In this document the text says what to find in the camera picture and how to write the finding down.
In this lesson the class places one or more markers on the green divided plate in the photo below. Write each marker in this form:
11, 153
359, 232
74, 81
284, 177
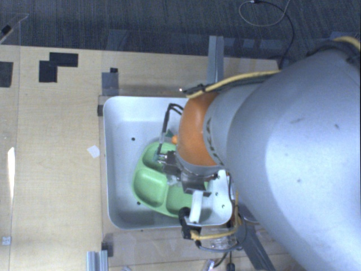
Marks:
148, 182

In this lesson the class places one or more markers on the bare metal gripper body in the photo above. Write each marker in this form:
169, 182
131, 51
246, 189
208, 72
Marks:
173, 166

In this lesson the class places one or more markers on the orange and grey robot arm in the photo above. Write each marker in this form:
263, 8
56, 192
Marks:
282, 151

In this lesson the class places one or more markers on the orange carrot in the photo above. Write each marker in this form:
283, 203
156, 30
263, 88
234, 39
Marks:
175, 139

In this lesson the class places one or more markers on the clear plastic bottle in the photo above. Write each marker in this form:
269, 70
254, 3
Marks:
222, 240

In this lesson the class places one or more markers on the white plastic tray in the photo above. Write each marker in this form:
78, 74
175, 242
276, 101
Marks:
124, 179

